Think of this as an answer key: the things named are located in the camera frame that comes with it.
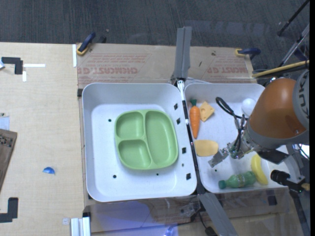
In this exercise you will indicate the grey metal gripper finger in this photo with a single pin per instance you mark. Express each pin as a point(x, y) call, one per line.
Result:
point(223, 153)
point(213, 161)

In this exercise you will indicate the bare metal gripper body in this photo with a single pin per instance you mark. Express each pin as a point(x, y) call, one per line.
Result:
point(242, 148)

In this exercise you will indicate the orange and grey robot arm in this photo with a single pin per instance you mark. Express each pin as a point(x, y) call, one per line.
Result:
point(275, 112)

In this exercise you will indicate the pale yellow potato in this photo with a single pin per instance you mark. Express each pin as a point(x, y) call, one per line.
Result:
point(206, 148)

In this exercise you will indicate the white plastic tray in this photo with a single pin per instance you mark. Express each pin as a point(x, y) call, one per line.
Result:
point(103, 156)
point(221, 129)

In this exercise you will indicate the yellow banana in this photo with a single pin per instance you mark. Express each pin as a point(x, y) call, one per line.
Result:
point(260, 172)

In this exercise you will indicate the green plastic bottle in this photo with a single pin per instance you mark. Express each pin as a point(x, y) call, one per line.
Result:
point(240, 180)

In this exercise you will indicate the white egg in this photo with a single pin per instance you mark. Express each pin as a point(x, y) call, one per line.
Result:
point(248, 105)

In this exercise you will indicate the orange carrot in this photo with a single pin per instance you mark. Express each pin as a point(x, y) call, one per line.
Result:
point(195, 119)

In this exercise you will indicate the yellow cheese wedge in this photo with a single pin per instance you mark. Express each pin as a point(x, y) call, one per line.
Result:
point(206, 111)

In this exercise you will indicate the green divided plate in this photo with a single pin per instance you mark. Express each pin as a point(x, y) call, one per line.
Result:
point(157, 131)

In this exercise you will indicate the brown cardboard board red print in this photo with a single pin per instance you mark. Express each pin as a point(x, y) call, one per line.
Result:
point(147, 65)

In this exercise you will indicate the small blue piece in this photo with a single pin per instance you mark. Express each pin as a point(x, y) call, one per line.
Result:
point(48, 170)

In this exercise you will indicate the brown paper packet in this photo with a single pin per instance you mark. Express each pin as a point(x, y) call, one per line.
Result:
point(5, 151)

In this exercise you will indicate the black cylinder on white bracket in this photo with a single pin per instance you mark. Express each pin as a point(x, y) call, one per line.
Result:
point(280, 177)

